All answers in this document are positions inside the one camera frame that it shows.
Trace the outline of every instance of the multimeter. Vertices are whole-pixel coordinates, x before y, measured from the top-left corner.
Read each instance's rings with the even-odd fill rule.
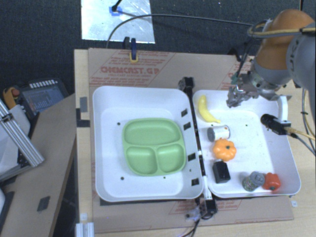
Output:
[[[14,85],[3,91],[8,108],[21,105],[29,120],[67,96],[68,92],[58,78],[32,80],[25,86]]]

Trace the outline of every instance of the toy banana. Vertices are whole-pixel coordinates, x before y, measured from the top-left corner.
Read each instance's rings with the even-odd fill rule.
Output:
[[[198,100],[198,112],[206,122],[220,123],[219,119],[216,119],[207,109],[206,96],[202,95]]]

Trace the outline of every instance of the green plate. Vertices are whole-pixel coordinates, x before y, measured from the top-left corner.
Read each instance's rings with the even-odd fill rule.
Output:
[[[138,175],[172,174],[185,166],[182,132],[170,119],[133,119],[124,126],[122,140],[127,164]]]

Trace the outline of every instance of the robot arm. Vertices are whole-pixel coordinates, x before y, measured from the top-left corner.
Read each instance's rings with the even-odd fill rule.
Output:
[[[285,10],[266,23],[260,34],[259,51],[247,74],[241,74],[230,88],[227,105],[236,107],[259,95],[278,100],[276,91],[291,79],[307,89],[315,122],[315,22],[299,10]]]

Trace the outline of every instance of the can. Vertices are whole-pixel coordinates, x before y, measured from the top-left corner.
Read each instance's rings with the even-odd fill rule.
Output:
[[[214,142],[219,139],[228,139],[230,135],[231,132],[227,125],[214,126],[207,129],[207,138],[210,142]]]
[[[243,179],[242,186],[246,191],[251,192],[259,186],[262,186],[264,183],[265,176],[258,171],[253,171],[249,176]]]

